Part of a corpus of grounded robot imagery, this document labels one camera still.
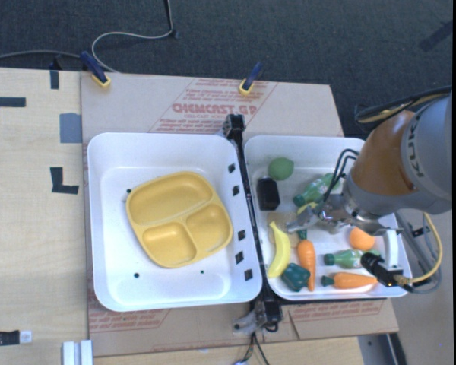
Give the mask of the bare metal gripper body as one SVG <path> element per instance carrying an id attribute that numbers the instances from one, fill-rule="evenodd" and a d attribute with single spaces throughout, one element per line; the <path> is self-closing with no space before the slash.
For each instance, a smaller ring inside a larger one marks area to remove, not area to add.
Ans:
<path id="1" fill-rule="evenodd" d="M 388 227 L 380 223 L 380 216 L 358 206 L 354 199 L 344 194 L 331 194 L 318 215 L 321 221 L 332 224 L 350 224 L 370 236 L 383 236 Z"/>

